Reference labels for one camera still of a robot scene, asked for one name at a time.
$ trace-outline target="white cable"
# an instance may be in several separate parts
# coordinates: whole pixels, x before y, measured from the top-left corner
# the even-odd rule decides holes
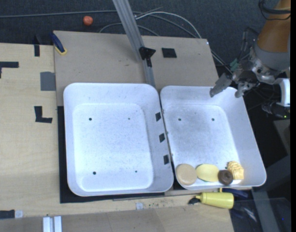
[[[197,31],[197,29],[194,27],[194,25],[193,25],[191,22],[189,22],[187,19],[185,19],[184,17],[182,17],[182,16],[180,16],[180,15],[177,15],[177,14],[168,13],[168,12],[164,12],[164,11],[156,11],[156,12],[146,13],[146,14],[141,15],[141,16],[139,16],[139,17],[137,17],[137,16],[135,15],[135,19],[138,20],[138,19],[141,19],[141,18],[146,17],[147,15],[153,15],[153,14],[166,14],[166,15],[173,15],[173,16],[176,16],[176,17],[178,17],[178,18],[180,18],[180,19],[186,21],[186,22],[187,22],[187,23],[188,23],[188,24],[194,29],[194,31],[196,32],[196,34],[198,35],[198,37],[201,38],[201,35],[200,35],[199,32]]]

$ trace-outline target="yellow oval object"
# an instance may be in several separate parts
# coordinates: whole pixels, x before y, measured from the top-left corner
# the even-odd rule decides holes
[[[217,182],[219,169],[212,164],[202,164],[196,168],[197,177],[204,181]]]
[[[190,186],[197,180],[196,170],[189,164],[180,164],[176,168],[177,180],[180,184]]]

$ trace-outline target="empty white tray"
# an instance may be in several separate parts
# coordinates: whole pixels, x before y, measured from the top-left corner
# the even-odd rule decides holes
[[[173,171],[159,95],[147,84],[64,90],[67,180],[79,196],[164,192]]]
[[[229,161],[244,168],[244,180],[234,180],[230,187],[261,186],[266,170],[254,137],[243,98],[228,87],[213,98],[210,87],[167,86],[160,98],[174,167],[187,163],[225,169]],[[201,190],[224,187],[219,182],[197,179],[185,189]]]

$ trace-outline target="gray tape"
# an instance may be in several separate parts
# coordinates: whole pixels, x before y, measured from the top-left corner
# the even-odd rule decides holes
[[[56,90],[56,74],[52,72],[41,72],[41,91]]]

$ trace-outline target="table surface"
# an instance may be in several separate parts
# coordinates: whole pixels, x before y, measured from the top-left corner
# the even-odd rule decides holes
[[[66,35],[70,34],[75,35],[74,37],[88,36],[95,39],[96,49],[103,54],[111,55],[111,58],[102,58],[102,54],[93,55],[94,59],[87,59],[85,55],[84,66],[92,66],[91,63],[97,62],[96,68],[102,69],[98,72],[98,78],[93,79],[94,82],[101,82],[100,78],[104,77],[105,72],[108,73],[108,69],[105,70],[108,61],[112,62],[113,59],[115,62],[121,62],[127,70],[111,72],[110,78],[103,79],[102,82],[115,82],[115,76],[120,76],[117,82],[123,82],[125,79],[121,78],[122,74],[129,78],[128,73],[135,72],[132,66],[138,70],[137,76],[131,76],[134,82],[144,82],[144,79],[140,79],[143,77],[143,70],[138,69],[138,63],[132,60],[132,52],[128,48],[130,46],[125,35],[83,35],[59,31],[57,35],[63,39],[62,43],[65,42],[66,48],[69,48],[68,57],[64,61],[69,61],[72,57],[72,47],[65,40]],[[158,90],[167,85],[213,86],[217,80],[217,72],[206,40],[151,36],[144,36],[143,39],[146,47],[158,47],[158,50],[161,47],[175,48],[178,55],[177,64],[173,59],[163,58],[161,54],[153,56]],[[119,47],[113,47],[112,52],[108,47],[116,46],[117,43]],[[119,59],[119,49],[129,57]],[[144,209],[186,206],[194,194],[172,190],[164,197],[157,198],[63,204],[59,202],[57,105],[63,105],[60,94],[67,82],[82,79],[73,79],[72,75],[62,78],[65,66],[57,58],[62,60],[62,56],[57,56],[50,45],[40,45],[40,56],[35,57],[33,45],[0,43],[0,61],[19,62],[19,68],[3,68],[0,79],[0,210],[22,210],[24,217],[43,217],[132,211],[136,209],[136,203],[142,203]],[[112,70],[118,67],[111,65]],[[193,69],[193,72],[182,77],[185,71],[175,72],[179,68]],[[201,70],[200,74],[194,75],[196,70]],[[57,92],[41,91],[41,72],[56,73]],[[81,77],[84,79],[87,75],[89,71]],[[35,122],[34,106],[42,106],[43,117],[52,117],[52,123]],[[203,210],[207,210],[211,217],[217,214],[220,222],[223,223],[225,220],[229,224],[227,231],[232,231],[228,210],[199,205]]]

